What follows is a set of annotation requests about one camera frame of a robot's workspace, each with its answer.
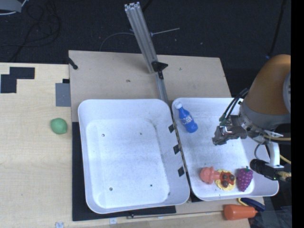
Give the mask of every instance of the orange bottle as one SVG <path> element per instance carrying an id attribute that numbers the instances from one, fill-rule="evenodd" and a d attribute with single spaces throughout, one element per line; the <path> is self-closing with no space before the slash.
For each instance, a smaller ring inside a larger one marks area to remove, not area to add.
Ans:
<path id="1" fill-rule="evenodd" d="M 228 204 L 224 207 L 224 215 L 228 220 L 253 218 L 256 213 L 257 210 L 252 206 Z"/>

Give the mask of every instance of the purple grapes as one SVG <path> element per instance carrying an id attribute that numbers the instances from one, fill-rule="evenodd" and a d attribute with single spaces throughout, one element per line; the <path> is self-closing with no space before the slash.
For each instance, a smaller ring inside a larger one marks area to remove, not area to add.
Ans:
<path id="1" fill-rule="evenodd" d="M 244 192 L 247 189 L 247 187 L 250 185 L 252 178 L 253 178 L 253 171 L 249 169 L 248 166 L 246 168 L 242 168 L 237 176 L 238 188 L 242 192 Z"/>

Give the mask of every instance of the table surface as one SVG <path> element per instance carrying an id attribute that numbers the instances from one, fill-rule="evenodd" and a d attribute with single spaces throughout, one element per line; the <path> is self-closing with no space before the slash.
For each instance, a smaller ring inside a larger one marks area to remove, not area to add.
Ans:
<path id="1" fill-rule="evenodd" d="M 72 121 L 77 121 L 73 109 L 91 98 L 87 93 L 95 89 L 97 98 L 158 98 L 155 79 L 147 73 L 141 54 L 70 51 L 69 56 L 79 70 L 72 71 L 69 65 L 0 63 L 0 74 L 9 74 L 10 67 L 35 68 L 35 79 L 18 79 L 16 93 L 0 94 L 2 227 L 54 227 L 56 222 L 75 228 L 113 227 L 109 218 L 72 221 Z M 159 61 L 169 64 L 164 70 L 169 101 L 230 97 L 219 58 L 160 55 Z M 104 73 L 96 75 L 96 70 Z M 86 75 L 91 77 L 90 84 L 83 81 Z M 72 105 L 58 107 L 55 84 L 69 78 Z M 65 134 L 55 134 L 50 128 L 50 121 L 58 117 L 67 122 Z M 262 197 L 255 199 L 263 202 Z M 119 217 L 116 222 L 120 228 L 250 227 L 247 219 L 225 220 L 225 204 L 238 203 L 236 199 L 188 201 L 176 206 L 176 214 Z"/>

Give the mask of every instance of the green ball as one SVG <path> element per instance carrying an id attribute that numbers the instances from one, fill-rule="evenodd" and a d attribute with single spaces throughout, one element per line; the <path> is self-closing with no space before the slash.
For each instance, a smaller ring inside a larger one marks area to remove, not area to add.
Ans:
<path id="1" fill-rule="evenodd" d="M 62 118 L 55 118 L 51 121 L 51 128 L 54 133 L 64 134 L 67 132 L 67 123 Z"/>

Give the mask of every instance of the blue bottle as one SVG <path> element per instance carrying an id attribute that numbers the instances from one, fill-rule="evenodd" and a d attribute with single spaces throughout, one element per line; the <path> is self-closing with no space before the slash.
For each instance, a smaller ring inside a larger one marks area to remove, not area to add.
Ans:
<path id="1" fill-rule="evenodd" d="M 188 112 L 182 107 L 181 102 L 177 102 L 175 104 L 175 108 L 179 111 L 180 120 L 182 124 L 185 126 L 187 132 L 194 133 L 198 129 L 198 125 L 194 122 L 190 112 Z"/>

